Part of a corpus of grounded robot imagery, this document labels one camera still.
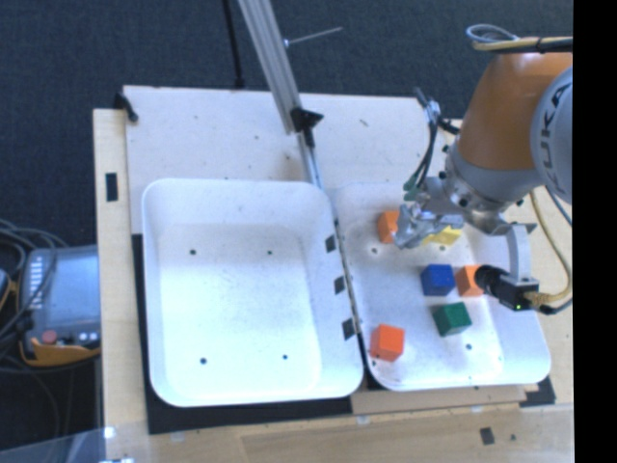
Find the pale flat board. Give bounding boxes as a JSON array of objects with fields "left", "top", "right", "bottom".
[{"left": 122, "top": 84, "right": 529, "bottom": 415}]

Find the orange cube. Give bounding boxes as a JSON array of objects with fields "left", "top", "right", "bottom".
[
  {"left": 455, "top": 264, "right": 485, "bottom": 298},
  {"left": 369, "top": 323, "right": 406, "bottom": 363},
  {"left": 376, "top": 209, "right": 402, "bottom": 245}
]

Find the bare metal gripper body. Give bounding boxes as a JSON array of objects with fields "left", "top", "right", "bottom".
[{"left": 408, "top": 176, "right": 507, "bottom": 234}]

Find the thin black and white rod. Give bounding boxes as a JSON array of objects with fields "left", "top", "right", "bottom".
[{"left": 297, "top": 132, "right": 364, "bottom": 344}]

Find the green cube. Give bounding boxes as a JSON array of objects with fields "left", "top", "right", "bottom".
[{"left": 431, "top": 301, "right": 473, "bottom": 338}]

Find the black cylinder on white bracket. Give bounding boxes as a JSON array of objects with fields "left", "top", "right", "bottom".
[{"left": 474, "top": 220, "right": 540, "bottom": 313}]

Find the yellow cube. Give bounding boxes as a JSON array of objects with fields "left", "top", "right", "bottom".
[{"left": 422, "top": 225, "right": 461, "bottom": 247}]

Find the white plastic tray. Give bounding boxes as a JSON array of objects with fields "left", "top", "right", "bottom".
[
  {"left": 332, "top": 180, "right": 552, "bottom": 393},
  {"left": 141, "top": 177, "right": 365, "bottom": 408}
]

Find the blue cube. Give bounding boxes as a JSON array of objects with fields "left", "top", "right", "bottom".
[{"left": 419, "top": 263, "right": 457, "bottom": 297}]

